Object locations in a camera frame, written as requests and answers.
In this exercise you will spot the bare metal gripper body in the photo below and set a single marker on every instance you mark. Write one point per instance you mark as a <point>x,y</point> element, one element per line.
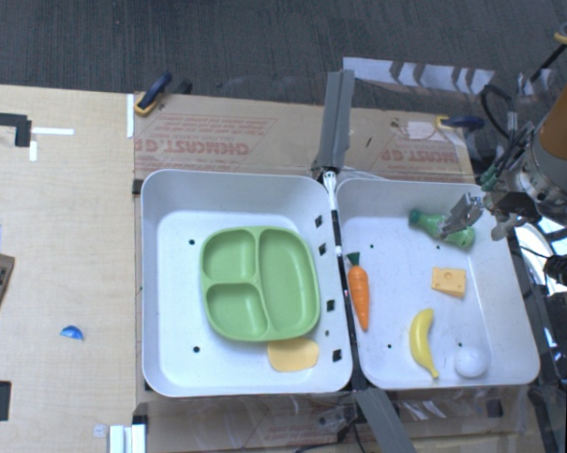
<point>516,203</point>

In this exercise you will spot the yellow banana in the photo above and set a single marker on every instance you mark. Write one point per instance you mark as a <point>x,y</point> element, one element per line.
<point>420,339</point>

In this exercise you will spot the brown cardboard board red print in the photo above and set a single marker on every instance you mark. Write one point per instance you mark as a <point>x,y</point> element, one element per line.
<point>231,143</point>

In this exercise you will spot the orange carrot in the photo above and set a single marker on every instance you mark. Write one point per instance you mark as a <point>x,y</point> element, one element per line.
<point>359,290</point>

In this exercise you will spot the black cylinder on white bracket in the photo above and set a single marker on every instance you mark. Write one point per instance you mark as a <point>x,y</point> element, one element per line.
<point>558,270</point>

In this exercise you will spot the thin black and white rod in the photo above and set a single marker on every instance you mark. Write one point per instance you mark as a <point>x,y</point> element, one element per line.
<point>337,242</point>

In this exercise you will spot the small blue object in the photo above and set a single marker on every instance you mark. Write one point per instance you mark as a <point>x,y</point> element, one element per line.
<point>71,333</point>

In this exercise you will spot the yellow cheese wedge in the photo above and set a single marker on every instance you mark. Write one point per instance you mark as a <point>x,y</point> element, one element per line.
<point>447,279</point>

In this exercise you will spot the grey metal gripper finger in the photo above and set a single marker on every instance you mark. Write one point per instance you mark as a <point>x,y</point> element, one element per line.
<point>502,228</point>
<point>462,212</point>

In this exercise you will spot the white ball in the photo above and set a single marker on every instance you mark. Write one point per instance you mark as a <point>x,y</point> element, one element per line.
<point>471,363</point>

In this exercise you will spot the white plastic tray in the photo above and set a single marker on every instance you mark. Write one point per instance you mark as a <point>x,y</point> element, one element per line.
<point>176,310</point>
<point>402,292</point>

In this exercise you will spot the green divided plate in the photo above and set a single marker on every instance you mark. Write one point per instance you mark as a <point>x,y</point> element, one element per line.
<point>281,277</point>

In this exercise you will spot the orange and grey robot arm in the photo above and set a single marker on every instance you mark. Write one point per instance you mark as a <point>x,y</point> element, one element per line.
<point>561,125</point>

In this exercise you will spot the green bottle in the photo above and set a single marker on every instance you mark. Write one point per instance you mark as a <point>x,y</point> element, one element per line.
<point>424,223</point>

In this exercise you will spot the flat yellow biscuit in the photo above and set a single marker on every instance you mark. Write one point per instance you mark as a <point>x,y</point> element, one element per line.
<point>293,356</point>

